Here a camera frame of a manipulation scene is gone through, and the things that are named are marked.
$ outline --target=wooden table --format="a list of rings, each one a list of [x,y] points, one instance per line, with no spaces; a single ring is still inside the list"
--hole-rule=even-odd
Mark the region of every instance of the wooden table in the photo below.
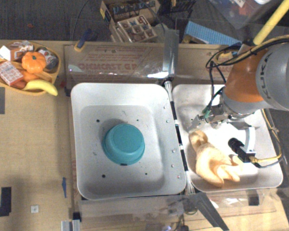
[[[0,47],[8,42],[0,40]],[[36,42],[55,50],[62,59],[64,46],[71,44],[68,41]],[[208,51],[216,52],[220,47],[180,45],[179,62],[185,66],[186,74],[190,71],[200,73],[204,71],[200,66],[210,56]],[[0,217],[0,231],[60,230],[62,220],[72,219],[75,203],[68,112],[70,98],[66,96],[64,88],[59,86],[64,79],[62,66],[55,83],[59,92],[57,97],[49,94],[33,97],[12,90],[5,91],[5,114],[0,115],[0,194],[1,187],[12,187],[12,212],[9,216]],[[66,197],[62,188],[63,178],[67,182]],[[225,223],[230,230],[289,230],[280,199],[274,191],[268,198],[274,204],[275,211],[260,214],[253,211],[250,215],[223,217]],[[39,206],[38,213],[31,213],[32,205]],[[205,219],[186,219],[185,223],[190,230],[211,228]],[[130,228],[108,227],[103,230],[143,228],[140,224],[134,224]]]

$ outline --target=teal bowl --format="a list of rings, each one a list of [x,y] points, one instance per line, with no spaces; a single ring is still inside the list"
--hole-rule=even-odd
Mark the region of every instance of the teal bowl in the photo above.
[[[112,162],[127,166],[142,158],[145,152],[144,143],[144,137],[137,127],[122,123],[106,133],[103,151]]]

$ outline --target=teal lid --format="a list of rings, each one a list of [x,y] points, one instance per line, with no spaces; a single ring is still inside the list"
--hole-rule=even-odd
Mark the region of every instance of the teal lid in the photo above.
[[[106,156],[116,164],[131,165],[138,162],[145,152],[145,140],[141,131],[130,124],[111,128],[103,140]]]

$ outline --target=beige cloth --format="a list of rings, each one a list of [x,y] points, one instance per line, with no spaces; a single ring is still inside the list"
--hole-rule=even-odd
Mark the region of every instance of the beige cloth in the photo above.
[[[196,152],[196,173],[209,183],[222,187],[224,180],[240,181],[243,162],[228,156],[208,142],[207,135],[198,130],[189,135]]]

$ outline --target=yellow tube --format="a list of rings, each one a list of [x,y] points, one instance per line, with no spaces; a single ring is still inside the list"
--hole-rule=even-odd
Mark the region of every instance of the yellow tube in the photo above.
[[[283,0],[280,6],[276,9],[270,19],[265,23],[263,28],[254,38],[253,43],[255,45],[261,44],[288,10],[289,0]]]

